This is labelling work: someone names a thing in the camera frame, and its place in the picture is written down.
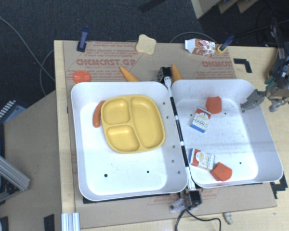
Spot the white carton red end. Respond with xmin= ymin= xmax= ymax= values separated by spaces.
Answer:
xmin=188 ymin=148 xmax=216 ymax=171

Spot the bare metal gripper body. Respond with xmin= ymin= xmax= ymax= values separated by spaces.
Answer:
xmin=265 ymin=77 xmax=289 ymax=103

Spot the orange and white carton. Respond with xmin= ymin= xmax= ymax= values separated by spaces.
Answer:
xmin=184 ymin=38 xmax=216 ymax=57

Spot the orange round disc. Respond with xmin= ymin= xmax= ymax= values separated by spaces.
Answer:
xmin=72 ymin=70 xmax=92 ymax=84

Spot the yellow divided plate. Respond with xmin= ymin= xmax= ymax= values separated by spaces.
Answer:
xmin=100 ymin=94 xmax=166 ymax=154

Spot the orange angular block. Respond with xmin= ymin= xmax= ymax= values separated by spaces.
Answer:
xmin=205 ymin=96 xmax=223 ymax=115
xmin=210 ymin=162 xmax=233 ymax=182

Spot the beige bread slice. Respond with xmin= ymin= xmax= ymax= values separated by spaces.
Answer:
xmin=135 ymin=34 xmax=158 ymax=56

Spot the orange carrot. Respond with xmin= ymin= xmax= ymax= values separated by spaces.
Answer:
xmin=119 ymin=66 xmax=140 ymax=83
xmin=171 ymin=63 xmax=183 ymax=81

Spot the orange sausage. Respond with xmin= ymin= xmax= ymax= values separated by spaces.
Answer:
xmin=92 ymin=100 xmax=106 ymax=128

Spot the thin black and white rod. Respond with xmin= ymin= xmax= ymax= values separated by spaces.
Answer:
xmin=164 ymin=76 xmax=197 ymax=191

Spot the white plastic tray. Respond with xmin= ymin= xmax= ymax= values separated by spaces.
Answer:
xmin=70 ymin=81 xmax=189 ymax=202
xmin=171 ymin=78 xmax=284 ymax=189

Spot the brown cardboard board red print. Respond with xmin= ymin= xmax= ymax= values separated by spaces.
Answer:
xmin=62 ymin=40 xmax=278 ymax=229

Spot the white carton blue base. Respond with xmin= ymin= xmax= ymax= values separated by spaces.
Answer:
xmin=189 ymin=106 xmax=212 ymax=133

